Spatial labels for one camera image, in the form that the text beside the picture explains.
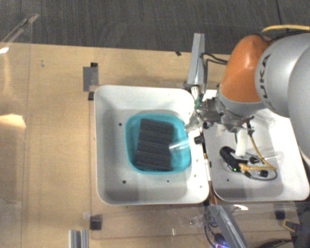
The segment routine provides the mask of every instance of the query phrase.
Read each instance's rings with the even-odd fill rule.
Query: gray carpet
[[[282,21],[310,25],[310,0],[278,0]],[[230,53],[242,37],[278,24],[275,0],[0,0],[0,40],[39,13],[34,43]]]

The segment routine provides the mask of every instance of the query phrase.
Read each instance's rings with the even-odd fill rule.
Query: black cable
[[[208,240],[208,242],[210,243],[211,247],[216,248],[216,246],[212,243],[212,241],[210,241],[210,238],[208,236],[208,232],[207,232],[207,226],[205,225],[205,234],[206,234],[206,238]]]
[[[221,61],[216,61],[216,60],[212,60],[212,59],[206,59],[206,61],[207,62],[210,61],[214,64],[227,65],[227,63],[222,63]]]
[[[219,64],[223,64],[223,65],[227,64],[227,60],[220,59],[220,58],[216,57],[215,55],[213,55],[212,53],[204,52],[204,53],[201,53],[200,57],[203,59],[205,55],[212,57],[214,60],[218,61]]]
[[[211,229],[211,224],[209,223],[208,224],[208,226],[209,226],[209,230],[210,230],[210,233],[213,235],[213,236],[215,236],[215,233],[212,231],[212,229]]]
[[[279,36],[269,40],[268,42],[271,43],[271,42],[273,42],[275,40],[279,40],[279,39],[282,39],[282,38],[285,38],[285,37],[288,37],[288,36],[294,36],[294,35],[306,34],[306,33],[310,33],[310,31],[307,31],[307,30],[293,31],[293,32],[289,32],[289,33],[285,33],[285,34],[279,35]]]
[[[207,82],[208,82],[208,62],[207,61],[204,61],[204,59],[202,60],[202,63],[203,63],[203,70],[204,70],[204,77],[203,77],[203,84],[205,86],[207,86]],[[205,95],[206,93],[206,90],[207,89],[204,89],[204,93],[200,93],[199,94],[199,97],[200,97],[200,100],[202,101],[203,99],[203,96]]]
[[[257,247],[257,248],[273,248],[273,247],[279,247],[283,244],[292,242],[293,240],[291,239],[283,239],[283,240],[275,240],[275,241],[270,241],[267,243],[262,244],[261,246]]]
[[[276,3],[276,5],[277,5],[277,12],[278,12],[279,23],[280,23],[280,25],[282,25],[282,24],[283,24],[283,21],[282,21],[281,14],[280,14],[280,8],[279,8],[278,0],[275,0],[275,3]]]
[[[276,170],[273,170],[274,171],[274,177],[271,177],[271,178],[267,178],[267,179],[262,179],[262,178],[258,178],[258,177],[255,177],[255,176],[252,176],[252,174],[248,171],[245,171],[244,172],[244,175],[247,176],[248,178],[250,179],[253,179],[253,180],[258,180],[258,181],[272,181],[274,179],[276,179],[278,177],[278,173]]]

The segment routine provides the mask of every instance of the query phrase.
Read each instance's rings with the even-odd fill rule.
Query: gray metal bracket
[[[201,85],[205,84],[205,71],[203,68],[203,59],[200,57],[205,52],[205,35],[195,33],[192,46],[191,62],[187,85]]]
[[[88,229],[70,230],[69,248],[89,248]]]
[[[102,215],[93,215],[89,218],[89,229],[90,230],[101,230],[102,229]]]
[[[233,218],[231,211],[227,207],[220,205],[209,206],[209,209],[229,247],[246,248],[247,242]]]
[[[83,90],[89,92],[91,85],[99,85],[99,68],[97,63],[90,67],[83,67]]]

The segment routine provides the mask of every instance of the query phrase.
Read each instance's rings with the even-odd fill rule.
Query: white tray
[[[205,97],[212,98],[215,94],[215,90],[209,90]],[[216,195],[228,202],[305,200],[310,194],[310,187],[290,120],[265,109],[256,114],[251,125],[255,129],[253,137],[261,154],[269,150],[283,154],[283,158],[271,162],[278,168],[278,177],[273,181],[256,181],[229,170],[219,151],[223,146],[235,149],[235,137],[228,131],[221,133],[214,125],[205,130],[204,135]],[[247,151],[255,153],[250,141]]]
[[[160,111],[188,123],[193,97],[182,89],[101,86],[95,92],[97,190],[111,205],[195,204],[209,194],[201,145],[191,146],[191,165],[171,175],[145,175],[128,163],[124,126],[140,112]],[[189,136],[198,136],[199,131]]]

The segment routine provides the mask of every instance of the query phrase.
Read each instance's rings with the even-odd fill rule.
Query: black sponge
[[[134,166],[142,171],[171,171],[174,126],[157,120],[141,119]]]

